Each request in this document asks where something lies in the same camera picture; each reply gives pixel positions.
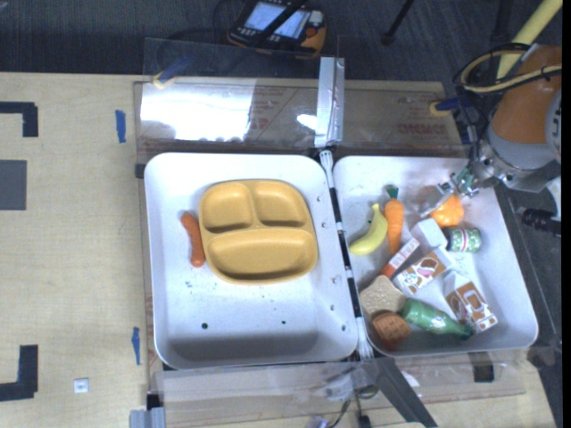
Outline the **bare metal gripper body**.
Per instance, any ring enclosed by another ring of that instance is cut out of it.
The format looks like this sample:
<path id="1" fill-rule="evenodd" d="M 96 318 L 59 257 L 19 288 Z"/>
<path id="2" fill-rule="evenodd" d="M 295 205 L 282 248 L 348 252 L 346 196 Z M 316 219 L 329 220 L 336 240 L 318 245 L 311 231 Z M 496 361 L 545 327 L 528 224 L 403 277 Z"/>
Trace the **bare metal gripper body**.
<path id="1" fill-rule="evenodd" d="M 443 197 L 452 194 L 474 197 L 486 188 L 509 183 L 513 177 L 514 166 L 502 159 L 492 147 L 471 147 L 466 165 L 439 184 L 438 193 Z"/>

